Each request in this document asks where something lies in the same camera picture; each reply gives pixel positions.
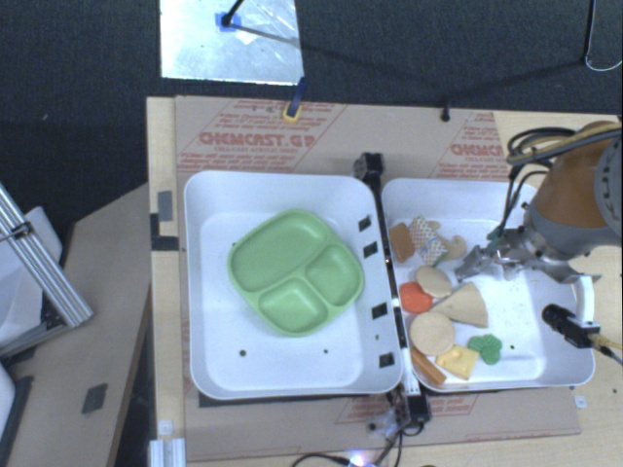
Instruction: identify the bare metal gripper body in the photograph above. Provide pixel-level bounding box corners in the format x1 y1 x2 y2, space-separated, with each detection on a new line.
488 228 554 281

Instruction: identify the beige shaped biscuit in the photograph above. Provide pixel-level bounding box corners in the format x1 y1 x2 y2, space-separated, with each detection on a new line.
439 233 469 261

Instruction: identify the small round beige biscuit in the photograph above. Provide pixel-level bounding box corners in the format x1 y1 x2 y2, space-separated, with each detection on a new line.
414 265 454 299

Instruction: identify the beige pizza slice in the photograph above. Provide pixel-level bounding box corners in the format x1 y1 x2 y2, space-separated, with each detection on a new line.
428 280 491 330

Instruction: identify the orange round slice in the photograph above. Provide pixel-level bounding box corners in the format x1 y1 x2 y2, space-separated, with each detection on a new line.
398 280 434 315

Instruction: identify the brown toast slice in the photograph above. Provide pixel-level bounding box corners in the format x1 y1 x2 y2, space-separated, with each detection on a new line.
387 222 417 264

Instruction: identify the white plastic tray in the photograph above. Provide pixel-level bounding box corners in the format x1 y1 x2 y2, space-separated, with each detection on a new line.
183 169 405 402
380 177 597 394

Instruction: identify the large round beige biscuit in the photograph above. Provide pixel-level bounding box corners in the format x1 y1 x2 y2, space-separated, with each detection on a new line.
409 310 456 358

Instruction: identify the green broccoli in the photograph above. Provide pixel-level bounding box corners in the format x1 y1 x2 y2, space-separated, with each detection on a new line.
467 333 503 366

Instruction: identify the thin black and white rod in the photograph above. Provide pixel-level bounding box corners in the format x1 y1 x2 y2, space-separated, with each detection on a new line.
364 172 421 400

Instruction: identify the yellow cheese block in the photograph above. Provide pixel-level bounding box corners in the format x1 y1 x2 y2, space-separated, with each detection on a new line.
434 343 481 382

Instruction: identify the orange sausage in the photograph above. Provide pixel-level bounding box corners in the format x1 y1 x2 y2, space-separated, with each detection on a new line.
409 346 448 386

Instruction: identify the green divided plate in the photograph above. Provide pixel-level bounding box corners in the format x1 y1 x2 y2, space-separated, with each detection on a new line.
226 207 366 339

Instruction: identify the brown cardboard board red print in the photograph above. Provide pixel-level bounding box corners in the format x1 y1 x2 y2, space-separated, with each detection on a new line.
173 95 583 462

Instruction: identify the black cylinder on white bracket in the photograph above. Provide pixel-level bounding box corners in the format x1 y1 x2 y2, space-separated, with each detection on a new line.
540 274 603 350

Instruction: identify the black block with thin wires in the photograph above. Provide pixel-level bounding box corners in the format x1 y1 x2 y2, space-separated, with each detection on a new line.
352 152 386 183
405 393 433 425

